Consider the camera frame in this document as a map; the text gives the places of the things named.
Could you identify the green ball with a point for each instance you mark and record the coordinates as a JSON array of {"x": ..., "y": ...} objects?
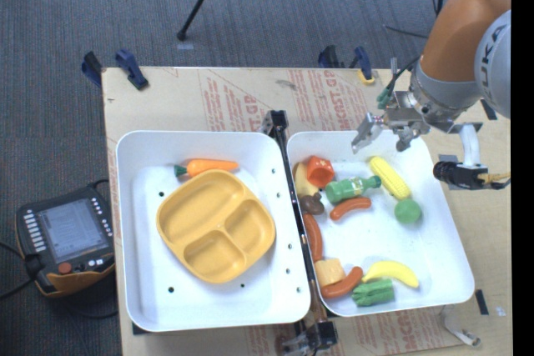
[{"x": 407, "y": 211}]

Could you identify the orange sausage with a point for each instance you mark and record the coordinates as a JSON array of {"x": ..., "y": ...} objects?
[
  {"x": 349, "y": 208},
  {"x": 342, "y": 285},
  {"x": 313, "y": 237}
]

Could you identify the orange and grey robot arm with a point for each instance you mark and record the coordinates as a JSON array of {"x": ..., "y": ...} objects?
[{"x": 454, "y": 33}]

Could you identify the black cylinder on white bracket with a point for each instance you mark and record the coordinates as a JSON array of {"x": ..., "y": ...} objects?
[{"x": 459, "y": 174}]

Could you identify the green asparagus bundle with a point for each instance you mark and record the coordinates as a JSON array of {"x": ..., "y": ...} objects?
[{"x": 373, "y": 292}]

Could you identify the thin black and white rod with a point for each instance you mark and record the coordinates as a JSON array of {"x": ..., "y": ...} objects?
[{"x": 295, "y": 200}]

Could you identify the brown cardboard board, red print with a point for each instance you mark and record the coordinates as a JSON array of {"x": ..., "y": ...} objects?
[{"x": 187, "y": 104}]

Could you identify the brown mushroom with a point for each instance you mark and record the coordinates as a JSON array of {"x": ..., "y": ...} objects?
[{"x": 312, "y": 205}]

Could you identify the beige potato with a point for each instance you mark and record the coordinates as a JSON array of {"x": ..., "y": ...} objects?
[{"x": 301, "y": 181}]

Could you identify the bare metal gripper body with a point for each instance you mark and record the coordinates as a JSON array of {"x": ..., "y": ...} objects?
[{"x": 411, "y": 112}]

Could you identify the orange cup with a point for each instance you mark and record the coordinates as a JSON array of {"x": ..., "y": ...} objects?
[{"x": 320, "y": 171}]

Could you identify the white plastic tray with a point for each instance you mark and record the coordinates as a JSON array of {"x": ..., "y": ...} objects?
[
  {"x": 384, "y": 237},
  {"x": 146, "y": 296}
]

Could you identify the yellow divided plate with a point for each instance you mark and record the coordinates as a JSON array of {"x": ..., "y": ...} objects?
[{"x": 200, "y": 217}]

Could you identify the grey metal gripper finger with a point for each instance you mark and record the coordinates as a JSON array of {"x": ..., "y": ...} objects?
[
  {"x": 366, "y": 132},
  {"x": 404, "y": 139}
]

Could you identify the orange carrot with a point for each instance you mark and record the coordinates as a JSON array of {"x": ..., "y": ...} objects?
[{"x": 208, "y": 166}]

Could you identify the yellow corn cob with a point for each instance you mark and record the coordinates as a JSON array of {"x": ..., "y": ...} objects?
[{"x": 390, "y": 178}]

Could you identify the green bottle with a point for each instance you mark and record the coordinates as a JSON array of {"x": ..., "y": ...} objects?
[{"x": 346, "y": 189}]

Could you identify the yellow banana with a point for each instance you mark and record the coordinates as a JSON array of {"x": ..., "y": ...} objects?
[{"x": 394, "y": 270}]

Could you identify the yellow cheese block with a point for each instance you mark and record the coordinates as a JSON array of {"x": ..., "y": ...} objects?
[{"x": 329, "y": 272}]

